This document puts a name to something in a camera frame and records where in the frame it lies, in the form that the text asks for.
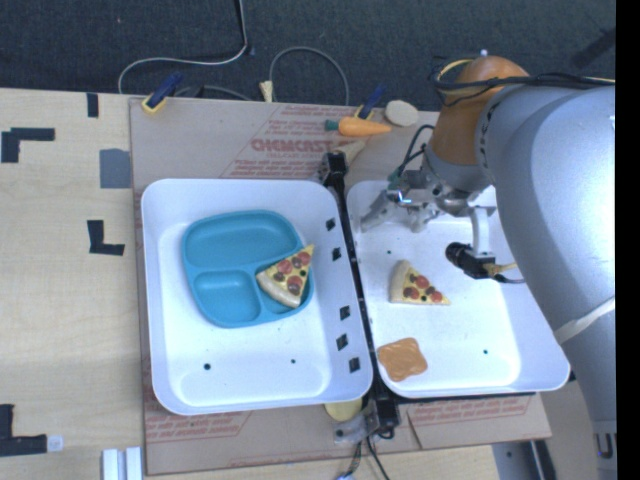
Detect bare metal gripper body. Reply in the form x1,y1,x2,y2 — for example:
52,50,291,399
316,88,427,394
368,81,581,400
392,168,477,218

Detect toy pizza slice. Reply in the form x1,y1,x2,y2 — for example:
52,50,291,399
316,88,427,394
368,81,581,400
255,243,316,310
388,259,452,307

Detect thin black rod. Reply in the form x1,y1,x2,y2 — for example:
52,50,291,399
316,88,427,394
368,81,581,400
327,153,397,427

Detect beige wedge toy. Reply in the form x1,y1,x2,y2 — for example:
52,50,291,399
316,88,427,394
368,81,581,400
332,137,371,164

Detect beige round biscuit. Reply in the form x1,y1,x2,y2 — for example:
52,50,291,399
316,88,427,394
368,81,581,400
383,99,420,128

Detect orange carrot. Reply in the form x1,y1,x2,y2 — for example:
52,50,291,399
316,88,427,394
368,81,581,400
323,115,393,138

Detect white plastic tray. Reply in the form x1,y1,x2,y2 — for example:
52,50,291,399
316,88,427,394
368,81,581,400
345,180,572,400
140,177,374,416

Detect orange toast slice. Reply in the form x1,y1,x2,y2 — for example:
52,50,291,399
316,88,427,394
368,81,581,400
376,336,430,384

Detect blue divided plate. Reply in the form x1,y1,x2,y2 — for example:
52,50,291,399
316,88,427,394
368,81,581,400
180,209,316,330

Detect brown cardboard board, red print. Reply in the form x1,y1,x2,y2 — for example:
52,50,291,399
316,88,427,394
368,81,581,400
128,96,553,477

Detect yellow rounded toy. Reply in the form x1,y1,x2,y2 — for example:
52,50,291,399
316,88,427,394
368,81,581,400
323,396,364,423

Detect black cylinder on white bracket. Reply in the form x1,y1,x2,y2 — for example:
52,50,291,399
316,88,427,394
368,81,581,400
444,206,498,281

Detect black block with thin wires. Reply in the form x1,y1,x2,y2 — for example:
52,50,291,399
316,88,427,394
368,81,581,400
367,392,402,440
319,150,349,189

